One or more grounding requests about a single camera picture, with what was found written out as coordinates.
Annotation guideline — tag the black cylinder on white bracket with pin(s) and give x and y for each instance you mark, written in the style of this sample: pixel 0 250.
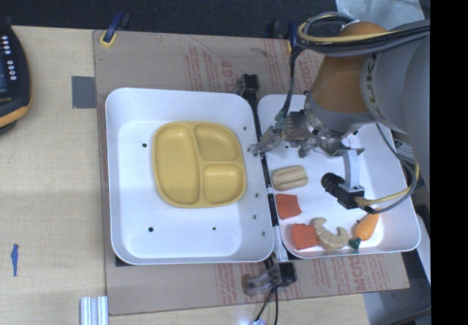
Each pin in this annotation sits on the black cylinder on white bracket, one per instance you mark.
pixel 338 188

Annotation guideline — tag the white plastic tray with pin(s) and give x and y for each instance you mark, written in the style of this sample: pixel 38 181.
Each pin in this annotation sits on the white plastic tray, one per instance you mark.
pixel 135 177
pixel 384 177

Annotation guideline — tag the thin black and white rod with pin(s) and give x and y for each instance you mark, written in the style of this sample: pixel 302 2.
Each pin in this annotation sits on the thin black and white rod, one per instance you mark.
pixel 271 202

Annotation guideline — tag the brown cardboard board red print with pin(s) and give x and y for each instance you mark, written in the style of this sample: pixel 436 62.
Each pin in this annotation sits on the brown cardboard board red print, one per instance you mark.
pixel 164 60

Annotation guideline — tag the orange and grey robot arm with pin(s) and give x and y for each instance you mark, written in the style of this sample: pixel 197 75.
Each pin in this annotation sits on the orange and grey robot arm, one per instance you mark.
pixel 340 78

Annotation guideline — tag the beige toy bread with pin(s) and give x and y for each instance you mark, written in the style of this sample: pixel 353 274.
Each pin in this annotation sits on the beige toy bread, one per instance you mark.
pixel 289 178

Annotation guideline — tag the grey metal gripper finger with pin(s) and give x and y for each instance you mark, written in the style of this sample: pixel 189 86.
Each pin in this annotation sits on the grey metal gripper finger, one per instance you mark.
pixel 306 148
pixel 266 140

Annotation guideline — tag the orange cube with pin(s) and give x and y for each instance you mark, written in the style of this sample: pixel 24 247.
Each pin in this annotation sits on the orange cube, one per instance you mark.
pixel 287 206
pixel 304 236

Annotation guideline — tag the yellow divided plate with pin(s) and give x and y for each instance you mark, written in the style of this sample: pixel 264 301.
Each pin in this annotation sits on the yellow divided plate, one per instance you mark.
pixel 175 162

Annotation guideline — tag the orange toy carrot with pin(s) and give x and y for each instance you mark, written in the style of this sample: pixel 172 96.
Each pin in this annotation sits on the orange toy carrot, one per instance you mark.
pixel 366 227

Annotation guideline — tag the beige toy croissant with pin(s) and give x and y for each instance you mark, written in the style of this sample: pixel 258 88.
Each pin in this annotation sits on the beige toy croissant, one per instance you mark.
pixel 331 239

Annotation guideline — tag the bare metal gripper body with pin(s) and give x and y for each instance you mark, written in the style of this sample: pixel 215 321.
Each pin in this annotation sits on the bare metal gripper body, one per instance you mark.
pixel 298 129

